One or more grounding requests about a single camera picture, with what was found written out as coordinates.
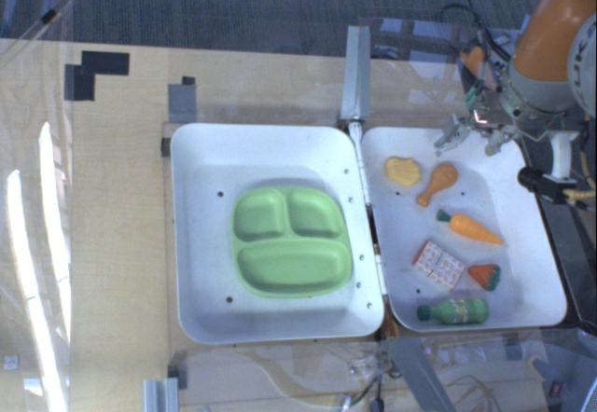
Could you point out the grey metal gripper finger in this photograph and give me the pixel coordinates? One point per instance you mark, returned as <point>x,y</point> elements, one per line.
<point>451,136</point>
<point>497,143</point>

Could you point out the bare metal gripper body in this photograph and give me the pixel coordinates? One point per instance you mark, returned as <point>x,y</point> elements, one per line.
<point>496,114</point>

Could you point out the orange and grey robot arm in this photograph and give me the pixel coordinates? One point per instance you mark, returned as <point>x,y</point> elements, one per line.
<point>550,42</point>

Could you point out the brown chicken drumstick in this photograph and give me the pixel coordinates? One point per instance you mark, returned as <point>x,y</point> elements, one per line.
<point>438,182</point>

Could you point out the yellow biscuit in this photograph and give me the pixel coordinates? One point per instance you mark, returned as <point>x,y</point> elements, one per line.
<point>403,171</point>

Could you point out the orange carrot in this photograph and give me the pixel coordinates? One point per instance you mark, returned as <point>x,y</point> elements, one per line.
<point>468,227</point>

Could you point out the white plastic tray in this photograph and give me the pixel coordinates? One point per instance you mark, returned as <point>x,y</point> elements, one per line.
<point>205,233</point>
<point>522,251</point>

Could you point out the white and orange carton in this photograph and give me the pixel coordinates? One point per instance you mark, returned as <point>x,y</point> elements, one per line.
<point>438,265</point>

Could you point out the red strawberry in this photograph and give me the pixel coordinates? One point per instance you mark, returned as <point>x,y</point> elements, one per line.
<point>484,276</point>

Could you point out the green bottle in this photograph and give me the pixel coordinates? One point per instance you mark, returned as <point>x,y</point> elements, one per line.
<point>459,311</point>

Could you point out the green divided plate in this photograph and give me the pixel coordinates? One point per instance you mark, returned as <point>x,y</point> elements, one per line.
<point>291,261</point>

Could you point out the black cylinder on white bracket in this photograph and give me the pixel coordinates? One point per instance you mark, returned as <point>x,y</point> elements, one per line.
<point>545,184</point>

